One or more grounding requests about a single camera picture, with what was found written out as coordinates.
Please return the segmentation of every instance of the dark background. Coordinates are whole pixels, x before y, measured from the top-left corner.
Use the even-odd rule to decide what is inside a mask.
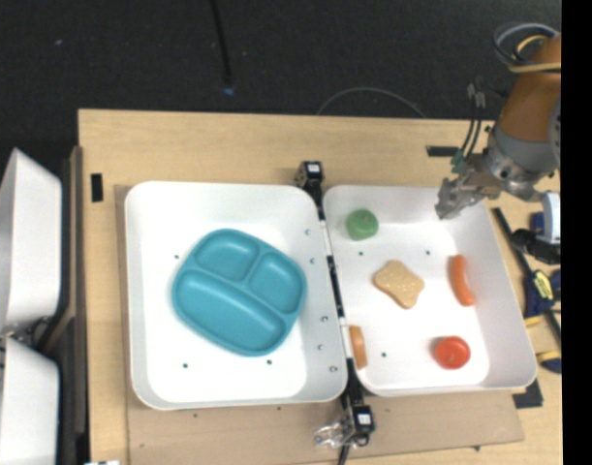
[[[314,114],[383,88],[432,118],[468,118],[467,85],[514,78],[491,36],[508,21],[562,30],[562,0],[0,0],[0,179],[14,146],[58,171],[80,108]],[[501,106],[487,97],[487,116]],[[412,117],[345,95],[325,114]]]

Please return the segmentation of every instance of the table surface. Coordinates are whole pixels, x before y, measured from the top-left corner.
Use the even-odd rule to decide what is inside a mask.
[[[81,153],[81,260],[87,328],[91,459],[130,460],[125,343],[119,301],[115,187],[146,180],[293,184],[299,163],[320,160],[325,186],[372,184],[438,187],[450,176],[448,158],[428,157],[428,145],[459,146],[468,121],[83,109],[78,113]],[[482,136],[479,146],[483,146]],[[91,194],[101,174],[103,199]],[[557,176],[540,189],[559,187]],[[537,203],[508,195],[499,206],[512,229],[527,227]],[[497,230],[515,295],[522,303],[522,273]],[[546,272],[550,267],[529,260]],[[536,353],[557,349],[548,327],[530,327]],[[474,449],[410,452],[404,465],[460,463],[534,465],[562,463],[561,376],[539,368],[543,407],[517,412],[525,439]],[[370,465],[396,457],[358,458]]]

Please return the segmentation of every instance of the green object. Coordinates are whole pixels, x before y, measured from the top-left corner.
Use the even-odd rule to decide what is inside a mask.
[[[366,239],[380,229],[375,214],[364,208],[355,210],[347,218],[347,232],[351,239]]]

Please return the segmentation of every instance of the tomato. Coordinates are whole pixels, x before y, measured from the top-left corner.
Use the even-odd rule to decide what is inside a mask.
[[[438,342],[434,356],[445,368],[460,368],[470,359],[470,347],[459,336],[449,336]]]

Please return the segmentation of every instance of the white tray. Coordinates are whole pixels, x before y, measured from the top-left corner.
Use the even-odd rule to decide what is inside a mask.
[[[308,295],[289,336],[268,356],[241,356],[175,314],[171,284],[208,233],[249,233],[303,270]],[[131,379],[157,409],[303,403],[336,398],[347,369],[317,209],[295,187],[145,182],[125,200]]]
[[[534,351],[514,297],[484,204],[441,221],[437,188],[336,186],[324,197],[327,230],[347,322],[360,326],[368,365],[362,384],[382,396],[492,388],[523,388],[536,376]],[[380,223],[372,237],[354,241],[346,227],[354,210],[372,211]],[[466,257],[476,304],[460,305],[451,289],[449,260]],[[425,283],[406,310],[373,284],[389,260],[400,260]],[[432,356],[436,340],[459,335],[471,347],[460,369],[442,368]]]

